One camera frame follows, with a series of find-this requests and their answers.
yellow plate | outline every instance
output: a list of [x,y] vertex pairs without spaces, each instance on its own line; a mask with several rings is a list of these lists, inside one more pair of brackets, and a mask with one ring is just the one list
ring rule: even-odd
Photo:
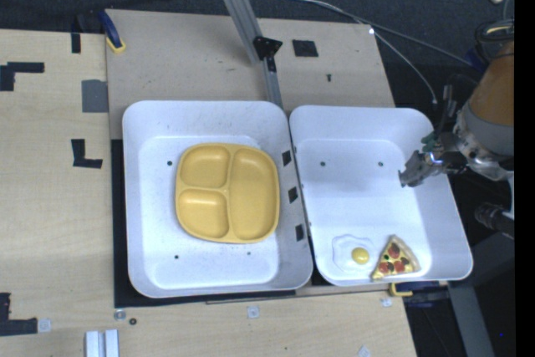
[[194,237],[215,242],[258,242],[278,224],[280,197],[275,163],[245,145],[190,147],[176,175],[176,216]]

toy pizza slice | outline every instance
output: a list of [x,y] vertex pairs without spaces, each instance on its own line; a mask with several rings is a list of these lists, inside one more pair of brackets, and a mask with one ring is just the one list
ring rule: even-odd
[[414,253],[403,240],[396,235],[390,237],[385,250],[381,253],[371,277],[379,280],[384,277],[400,275],[402,273],[416,273],[420,271],[420,264]]

